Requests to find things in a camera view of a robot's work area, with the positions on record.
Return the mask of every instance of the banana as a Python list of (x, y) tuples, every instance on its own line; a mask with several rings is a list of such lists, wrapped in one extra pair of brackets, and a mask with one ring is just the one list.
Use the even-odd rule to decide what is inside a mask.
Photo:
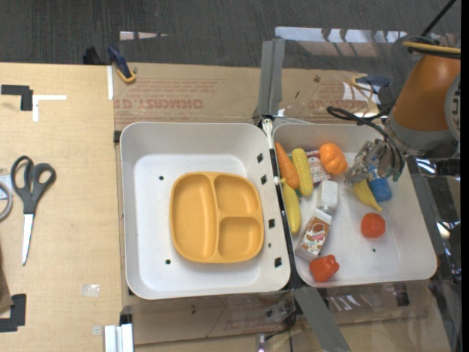
[(285, 201), (285, 211), (287, 212), (288, 225), (290, 227), (290, 232), (295, 234), (300, 230), (301, 223), (301, 212), (300, 212), (300, 203), (296, 192), (291, 188), (287, 181), (282, 178), (280, 180), (282, 184), (283, 196)]
[(364, 203), (365, 205), (368, 205), (368, 206), (372, 206), (378, 212), (380, 212), (383, 209), (376, 202), (376, 199), (374, 198), (374, 195), (373, 195), (372, 191), (370, 190), (370, 188), (368, 186), (368, 181), (366, 179), (363, 179), (359, 183), (355, 183), (353, 185), (353, 189), (355, 190), (355, 193), (357, 194), (358, 199), (362, 203)]

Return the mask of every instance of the wooden table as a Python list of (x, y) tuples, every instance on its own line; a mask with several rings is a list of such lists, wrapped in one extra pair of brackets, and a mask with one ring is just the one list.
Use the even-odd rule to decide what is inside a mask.
[[(23, 204), (14, 196), (0, 223), (3, 269), (11, 294), (25, 293), (26, 325), (0, 334), (2, 351), (102, 351), (99, 326), (118, 325), (122, 310), (114, 104), (108, 67), (0, 64), (1, 84), (27, 85), (41, 100), (39, 121), (20, 110), (20, 97), (0, 95), (0, 169), (21, 155), (57, 172), (34, 218), (29, 258), (21, 265)], [(99, 293), (83, 293), (98, 285)], [(341, 325), (353, 351), (450, 351), (433, 304), (424, 317)], [(307, 325), (292, 330), (295, 351), (318, 351)], [(138, 351), (254, 350), (254, 335), (136, 347)], [(278, 335), (272, 351), (288, 351)]]

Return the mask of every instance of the corn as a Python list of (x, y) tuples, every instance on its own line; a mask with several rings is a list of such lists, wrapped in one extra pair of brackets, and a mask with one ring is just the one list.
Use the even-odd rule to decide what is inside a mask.
[(303, 196), (311, 195), (313, 192), (313, 179), (309, 170), (309, 163), (305, 150), (294, 149), (292, 151), (292, 162), (295, 165), (298, 176), (300, 177), (298, 190)]

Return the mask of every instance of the carrot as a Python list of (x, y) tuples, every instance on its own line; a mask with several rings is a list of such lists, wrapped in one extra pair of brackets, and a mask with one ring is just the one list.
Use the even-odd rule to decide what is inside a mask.
[(290, 188), (298, 189), (298, 186), (300, 186), (300, 176), (296, 172), (295, 165), (278, 142), (275, 143), (275, 146), (280, 177), (286, 180)]

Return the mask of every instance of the brown fabric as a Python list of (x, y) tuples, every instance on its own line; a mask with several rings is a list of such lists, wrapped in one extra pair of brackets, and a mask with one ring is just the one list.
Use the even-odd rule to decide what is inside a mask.
[(1, 247), (0, 247), (0, 312), (4, 312), (7, 308), (13, 305), (12, 296), (8, 290), (7, 280), (3, 272), (3, 265), (1, 263)]

